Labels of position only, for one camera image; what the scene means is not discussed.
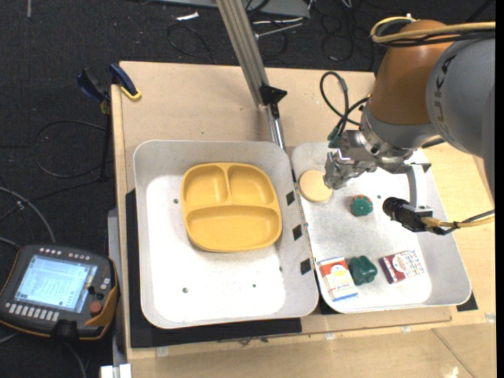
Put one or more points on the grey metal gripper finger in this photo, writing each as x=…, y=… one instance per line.
x=343, y=177
x=330, y=173

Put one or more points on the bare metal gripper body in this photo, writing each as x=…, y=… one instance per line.
x=364, y=152

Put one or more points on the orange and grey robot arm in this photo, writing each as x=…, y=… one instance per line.
x=433, y=85

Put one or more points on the tan round biscuit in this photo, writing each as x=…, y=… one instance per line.
x=313, y=187

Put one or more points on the green and orange round toy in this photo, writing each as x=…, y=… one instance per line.
x=361, y=205

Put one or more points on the white plastic tray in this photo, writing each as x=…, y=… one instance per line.
x=220, y=282
x=354, y=230

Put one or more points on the green bell pepper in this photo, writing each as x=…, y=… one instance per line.
x=362, y=270

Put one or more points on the red and white carton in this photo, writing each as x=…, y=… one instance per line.
x=337, y=279

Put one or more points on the yellow divided plate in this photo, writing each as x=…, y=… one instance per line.
x=230, y=207

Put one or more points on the purple and white carton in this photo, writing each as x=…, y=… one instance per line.
x=401, y=267

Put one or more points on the pale wood board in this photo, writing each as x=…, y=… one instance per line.
x=220, y=104

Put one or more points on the black cylinder on white bracket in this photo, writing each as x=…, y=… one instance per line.
x=411, y=207

